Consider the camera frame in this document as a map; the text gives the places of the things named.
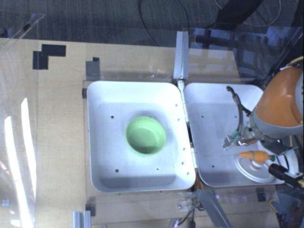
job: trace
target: glass panel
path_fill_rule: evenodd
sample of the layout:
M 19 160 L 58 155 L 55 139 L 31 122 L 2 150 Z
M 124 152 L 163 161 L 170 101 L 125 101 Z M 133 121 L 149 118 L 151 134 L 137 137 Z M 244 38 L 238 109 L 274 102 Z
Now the glass panel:
M 94 31 L 105 30 L 108 31 L 109 28 L 94 27 Z M 185 30 L 189 32 L 190 37 L 189 78 L 185 84 L 192 82 L 251 84 L 262 89 L 267 83 L 267 77 L 272 77 L 273 73 L 283 66 L 282 62 L 284 62 L 286 54 L 302 36 L 299 28 L 285 27 L 268 27 L 256 30 L 240 26 L 235 31 L 226 31 L 193 26 L 187 27 Z M 150 39 L 145 34 L 145 30 L 138 29 L 138 31 L 142 37 L 132 38 L 132 44 L 140 45 L 145 41 L 145 45 L 149 45 Z M 174 40 L 171 39 L 165 43 L 158 42 L 163 47 L 86 45 L 86 81 L 83 83 L 86 208 L 92 211 L 92 224 L 96 227 L 105 224 L 108 224 L 109 227 L 119 227 L 122 224 L 125 227 L 128 225 L 149 227 L 151 221 L 149 223 L 148 220 L 153 220 L 153 224 L 159 224 L 159 227 L 167 227 L 170 223 L 174 223 L 171 219 L 179 218 L 181 221 L 193 207 L 196 207 L 197 195 L 196 192 L 191 192 L 194 188 L 183 191 L 105 194 L 96 190 L 91 181 L 86 90 L 93 81 L 98 80 L 172 82 L 175 63 Z M 219 164 L 225 168 L 224 161 L 222 163 L 219 161 Z M 234 174 L 230 173 L 229 175 L 229 178 L 233 179 Z M 214 176 L 215 179 L 219 177 L 227 178 L 224 174 L 218 176 L 215 174 Z M 249 185 L 248 183 L 244 185 L 238 183 L 239 187 L 231 184 L 229 188 L 212 188 L 204 184 L 204 188 L 214 191 L 214 197 L 223 208 L 224 214 L 232 226 L 244 227 L 248 223 L 257 224 L 257 227 L 277 226 L 277 215 L 268 204 L 272 198 L 282 204 L 277 197 L 279 191 L 276 190 L 275 185 L 259 184 L 252 187 L 255 184 Z M 206 227 L 214 227 L 208 211 L 196 210 L 194 217 L 197 224 L 208 224 Z M 190 220 L 191 215 L 184 227 L 189 225 Z
M 0 38 L 0 226 L 35 225 L 38 71 L 38 21 L 42 15 L 1 11 Z

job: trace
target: white tray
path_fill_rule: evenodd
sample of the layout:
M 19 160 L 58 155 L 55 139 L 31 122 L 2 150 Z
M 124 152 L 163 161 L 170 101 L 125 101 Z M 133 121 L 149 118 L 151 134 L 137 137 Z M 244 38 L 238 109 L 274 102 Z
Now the white tray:
M 92 83 L 87 91 L 91 178 L 104 193 L 183 190 L 195 170 L 181 95 L 168 83 Z M 127 145 L 124 131 L 135 117 L 151 116 L 165 128 L 167 143 L 152 156 Z
M 254 85 L 230 85 L 244 107 L 253 110 L 263 91 Z M 212 187 L 265 185 L 245 177 L 237 168 L 238 153 L 266 150 L 259 142 L 234 146 L 225 151 L 223 141 L 238 124 L 238 109 L 226 84 L 192 83 L 185 88 L 185 99 L 200 178 Z M 249 120 L 244 114 L 244 124 Z M 273 178 L 267 184 L 281 184 Z

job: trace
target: metal bracket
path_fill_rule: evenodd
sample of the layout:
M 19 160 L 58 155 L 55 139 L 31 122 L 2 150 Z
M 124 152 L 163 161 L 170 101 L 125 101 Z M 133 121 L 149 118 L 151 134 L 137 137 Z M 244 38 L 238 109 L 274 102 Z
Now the metal bracket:
M 180 96 L 181 96 L 181 100 L 182 100 L 182 106 L 183 106 L 184 113 L 185 113 L 185 120 L 186 120 L 186 123 L 188 123 L 189 122 L 189 118 L 188 118 L 186 100 L 185 100 L 185 95 L 184 95 L 184 89 L 185 89 L 185 83 L 184 83 L 184 81 L 183 80 L 177 81 L 177 87 L 180 90 Z
M 91 211 L 73 212 L 73 228 L 91 228 Z
M 178 31 L 176 36 L 176 50 L 173 80 L 189 77 L 189 35 L 187 31 Z
M 204 206 L 215 227 L 232 228 L 230 221 L 212 190 L 199 190 L 198 199 Z
M 287 151 L 285 153 L 285 157 L 287 158 L 288 161 L 288 172 L 286 173 L 288 176 L 291 176 L 292 178 L 298 178 L 300 176 L 303 176 L 303 173 L 300 172 L 299 170 L 299 163 L 297 160 L 297 156 L 295 154 L 294 149 Z

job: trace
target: wooden table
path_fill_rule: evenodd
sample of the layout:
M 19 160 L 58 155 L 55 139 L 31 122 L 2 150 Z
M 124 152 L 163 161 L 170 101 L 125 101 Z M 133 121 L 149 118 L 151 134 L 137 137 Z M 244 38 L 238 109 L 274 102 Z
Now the wooden table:
M 134 71 L 151 75 L 157 69 L 156 75 L 163 75 L 162 80 L 166 81 L 173 73 L 175 49 L 21 40 L 11 49 L 15 52 L 13 60 L 31 67 L 32 51 L 41 50 L 42 44 L 66 45 L 66 56 L 49 57 L 48 70 L 38 72 L 36 227 L 72 227 L 72 213 L 85 210 L 89 198 L 87 193 L 93 194 L 96 202 L 102 204 L 96 209 L 101 215 L 92 218 L 96 224 L 94 228 L 101 227 L 103 223 L 107 223 L 108 228 L 160 228 L 167 227 L 173 217 L 184 217 L 187 212 L 177 209 L 178 201 L 185 199 L 179 191 L 105 195 L 92 189 L 89 169 L 86 168 L 86 152 L 89 150 L 84 134 L 86 125 L 82 98 L 86 61 L 92 61 L 93 57 L 99 58 L 102 75 L 113 69 L 125 76 Z M 209 66 L 212 59 L 204 60 L 204 55 L 205 51 L 190 50 L 193 70 L 190 75 L 200 76 L 201 73 L 201 78 L 213 77 L 214 81 L 239 81 L 233 60 L 224 67 L 212 69 Z M 274 190 L 274 187 L 267 187 L 266 193 L 273 193 Z M 265 202 L 258 202 L 255 188 L 218 189 L 216 192 L 234 227 L 248 224 L 253 227 L 277 227 L 275 213 Z M 205 211 L 195 214 L 197 228 L 212 227 Z

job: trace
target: wire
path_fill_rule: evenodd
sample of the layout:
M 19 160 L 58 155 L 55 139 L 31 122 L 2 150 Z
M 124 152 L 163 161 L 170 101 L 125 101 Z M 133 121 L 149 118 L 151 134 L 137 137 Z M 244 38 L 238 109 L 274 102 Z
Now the wire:
M 239 104 L 240 104 L 242 110 L 246 113 L 246 116 L 249 117 L 249 116 L 251 115 L 251 111 L 248 110 L 246 107 L 244 107 L 244 106 L 242 105 L 241 100 L 240 100 L 238 94 L 236 94 L 236 93 L 234 92 L 233 88 L 231 88 L 230 86 L 227 86 L 226 89 L 232 93 L 232 98 L 233 98 L 233 99 L 234 99 L 235 97 L 238 98 L 238 101 L 239 101 Z
M 217 2 L 217 0 L 214 0 L 215 1 L 215 4 L 220 8 L 220 9 L 223 9 Z M 266 24 L 266 25 L 252 25 L 252 24 L 249 24 L 249 23 L 246 23 L 246 22 L 243 22 L 244 24 L 246 25 L 249 25 L 249 26 L 253 26 L 253 27 L 267 27 L 267 26 L 270 26 L 272 25 L 274 22 L 277 21 L 277 19 L 279 18 L 280 14 L 281 14 L 281 9 L 282 9 L 282 4 L 281 4 L 281 0 L 279 0 L 279 12 L 276 16 L 276 18 L 269 24 Z
M 199 48 L 197 42 L 196 42 L 196 37 L 198 36 L 198 34 L 194 37 L 194 44 L 196 45 L 197 48 Z
M 189 212 L 188 212 L 188 214 L 185 216 L 185 218 L 183 218 L 180 222 L 179 222 L 179 226 L 181 225 L 181 224 L 183 224 L 185 221 L 186 221 L 186 219 L 190 216 L 190 214 L 192 213 L 192 212 L 194 212 L 194 210 L 195 210 L 195 208 L 192 208 Z
M 301 60 L 303 60 L 303 56 L 301 56 L 301 57 L 298 57 L 298 58 L 296 58 L 296 59 L 294 59 L 294 60 L 292 60 L 290 63 L 288 63 L 288 64 L 294 64 L 294 63 L 297 63 L 297 62 L 299 62 L 299 61 L 301 61 Z
M 293 137 L 292 135 L 289 135 L 289 147 L 291 148 L 293 146 Z
M 186 14 L 186 17 L 187 17 L 187 29 L 189 28 L 189 15 L 188 15 L 188 13 L 187 13 L 187 11 L 186 11 L 186 8 L 184 7 L 184 5 L 181 3 L 181 1 L 179 1 L 179 0 L 175 0 L 175 1 L 177 1 L 179 4 L 180 4 L 180 6 L 182 7 L 182 9 L 184 10 L 184 12 L 185 12 L 185 14 Z M 148 29 L 147 29 L 147 27 L 146 27 L 146 25 L 145 25 L 145 23 L 144 23 L 144 21 L 143 21 L 143 16 L 142 16 L 142 0 L 138 0 L 138 14 L 139 14 L 139 18 L 140 18 L 140 20 L 141 20 L 141 23 L 142 23 L 142 26 L 143 26 L 143 28 L 145 29 L 145 31 L 146 31 L 146 33 L 147 33 L 147 35 L 149 36 L 149 38 L 150 38 L 150 40 L 153 42 L 153 44 L 155 45 L 155 46 L 159 46 L 156 42 L 155 42 L 155 40 L 152 38 L 152 36 L 150 35 L 150 33 L 149 33 L 149 31 L 148 31 Z
M 192 208 L 187 213 L 187 215 L 185 216 L 185 218 L 183 218 L 181 221 L 179 221 L 178 226 L 180 226 L 181 224 L 183 224 L 186 221 L 186 219 L 190 216 L 191 213 L 192 213 L 192 221 L 194 221 L 194 211 L 195 211 L 195 209 L 198 209 L 199 211 L 204 211 L 205 210 L 205 208 L 201 204 L 195 206 L 194 208 Z
M 227 86 L 226 89 L 232 93 L 232 98 L 234 102 L 237 104 L 238 109 L 238 125 L 237 125 L 237 131 L 239 133 L 242 133 L 242 130 L 240 129 L 243 125 L 243 112 L 242 112 L 242 104 L 238 97 L 238 95 L 234 92 L 233 88 L 230 86 Z

